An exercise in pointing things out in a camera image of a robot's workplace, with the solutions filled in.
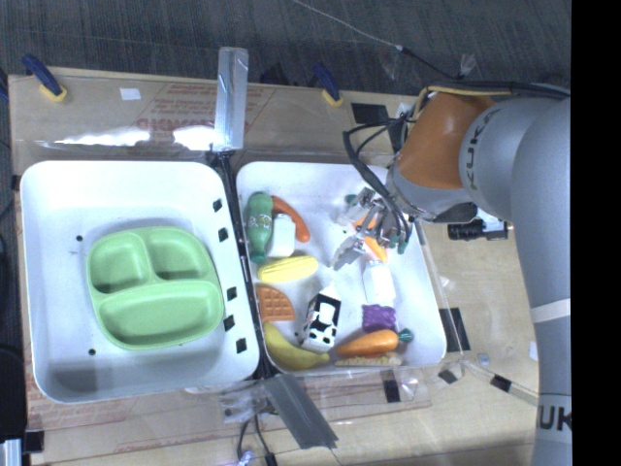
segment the cow print carton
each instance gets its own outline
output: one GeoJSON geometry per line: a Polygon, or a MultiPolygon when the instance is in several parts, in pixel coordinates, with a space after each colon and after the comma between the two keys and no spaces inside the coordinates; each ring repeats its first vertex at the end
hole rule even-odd
{"type": "Polygon", "coordinates": [[[333,285],[327,286],[309,302],[307,318],[300,336],[300,347],[324,353],[334,346],[339,325],[341,300],[333,285]]]}

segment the green bottle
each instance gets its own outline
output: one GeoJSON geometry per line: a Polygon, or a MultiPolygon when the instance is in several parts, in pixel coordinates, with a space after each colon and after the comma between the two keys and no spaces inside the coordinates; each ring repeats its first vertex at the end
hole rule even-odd
{"type": "Polygon", "coordinates": [[[272,209],[274,202],[267,193],[250,195],[246,207],[246,233],[250,241],[250,260],[256,264],[266,261],[265,248],[272,236],[272,209]]]}

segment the brown waffle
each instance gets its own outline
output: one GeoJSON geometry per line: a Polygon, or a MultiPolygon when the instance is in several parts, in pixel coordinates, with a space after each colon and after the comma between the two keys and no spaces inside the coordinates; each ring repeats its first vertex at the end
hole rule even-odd
{"type": "Polygon", "coordinates": [[[262,321],[292,321],[295,312],[289,298],[277,288],[260,284],[256,287],[262,321]]]}

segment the drain hole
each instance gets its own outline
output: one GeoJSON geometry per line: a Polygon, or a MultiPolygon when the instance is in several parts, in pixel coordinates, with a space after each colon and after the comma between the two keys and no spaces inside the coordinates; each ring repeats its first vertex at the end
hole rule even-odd
{"type": "Polygon", "coordinates": [[[245,344],[245,338],[241,338],[240,340],[238,340],[235,345],[237,346],[237,353],[243,352],[247,349],[247,346],[245,344]]]}
{"type": "Polygon", "coordinates": [[[226,317],[222,322],[224,323],[224,331],[229,331],[233,326],[235,326],[235,319],[233,318],[233,315],[226,317]]]}

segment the green plate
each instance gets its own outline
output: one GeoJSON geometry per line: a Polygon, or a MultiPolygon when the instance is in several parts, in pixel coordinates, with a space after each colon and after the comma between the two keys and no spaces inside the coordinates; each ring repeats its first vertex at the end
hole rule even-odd
{"type": "Polygon", "coordinates": [[[212,259],[175,226],[120,231],[98,240],[86,260],[97,320],[129,350],[190,342],[222,321],[224,301],[212,259]]]}

